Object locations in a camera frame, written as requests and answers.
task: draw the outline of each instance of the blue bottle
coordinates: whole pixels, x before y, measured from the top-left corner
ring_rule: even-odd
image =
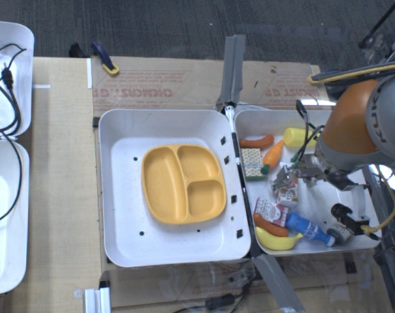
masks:
[[[321,240],[331,247],[335,243],[335,237],[326,234],[318,225],[308,219],[302,218],[299,214],[291,212],[287,216],[286,227],[303,234],[310,240]]]

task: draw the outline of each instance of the tin can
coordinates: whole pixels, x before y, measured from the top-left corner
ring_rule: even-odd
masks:
[[[329,227],[326,234],[335,237],[335,243],[337,245],[343,245],[344,242],[352,236],[352,233],[347,229],[347,227],[340,222],[336,222]]]

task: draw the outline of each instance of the yellow cup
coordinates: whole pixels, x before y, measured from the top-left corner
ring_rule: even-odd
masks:
[[[283,134],[283,141],[287,147],[301,147],[304,143],[304,128],[286,128]],[[309,146],[315,146],[316,140],[312,139],[308,143]]]

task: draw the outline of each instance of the banana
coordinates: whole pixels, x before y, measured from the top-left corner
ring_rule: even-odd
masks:
[[[303,237],[301,233],[294,237],[276,237],[258,226],[255,226],[255,233],[259,243],[271,250],[289,250],[293,248],[297,240]]]

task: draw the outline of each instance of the white container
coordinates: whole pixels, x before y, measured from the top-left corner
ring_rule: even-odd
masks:
[[[110,110],[101,117],[99,135],[104,247],[113,263],[140,267],[228,261],[248,253],[251,238],[244,197],[224,115],[213,110]],[[143,156],[153,147],[179,143],[207,147],[221,165],[227,206],[216,218],[163,224],[146,205]]]
[[[312,124],[319,126],[325,124],[330,115],[328,110],[310,110],[309,118]],[[283,139],[283,133],[287,127],[304,128],[304,121],[296,110],[244,110],[236,115],[235,118],[236,133],[239,138],[257,139],[267,134],[273,134],[275,143]],[[284,147],[281,155],[281,163],[290,164],[291,158],[299,150],[299,147]],[[305,154],[312,153],[313,147],[307,147]],[[275,196],[270,187],[270,181],[274,180],[281,166],[278,164],[270,170],[270,173],[264,180],[246,181],[248,198],[251,204],[251,210],[255,209],[258,198],[275,201]],[[356,171],[349,175],[349,178],[358,184],[365,183],[361,171]],[[373,202],[366,190],[366,207],[365,214],[370,218],[370,226],[376,226],[379,221],[375,213]],[[298,180],[298,205],[292,209],[300,216],[309,219],[318,224],[326,232],[329,227],[335,223],[336,219],[332,216],[330,210],[336,203],[344,204],[354,209],[352,194],[349,191],[340,191],[334,188],[330,183],[318,181],[313,187],[307,187],[303,180]],[[381,236],[381,230],[375,233]],[[367,237],[366,235],[357,235],[348,240],[344,245],[335,245],[327,247],[321,241],[311,241],[301,238],[291,250],[270,250],[262,245],[260,247],[268,254],[275,256],[288,256],[297,254],[312,254],[329,251],[344,251],[357,249],[370,249],[379,244]]]
[[[14,94],[20,107],[22,123],[14,136],[25,132],[31,122],[33,33],[17,23],[0,22],[0,48],[14,43],[25,49],[16,57],[20,49],[14,45],[0,50],[0,78],[5,64],[9,66],[14,79]],[[14,112],[0,92],[0,127],[13,120]],[[29,210],[29,155],[18,143],[13,142],[22,160],[22,182],[19,198],[13,210],[0,221],[0,293],[14,289],[26,272],[27,234]],[[11,144],[0,139],[0,216],[13,204],[18,189],[20,167]]]

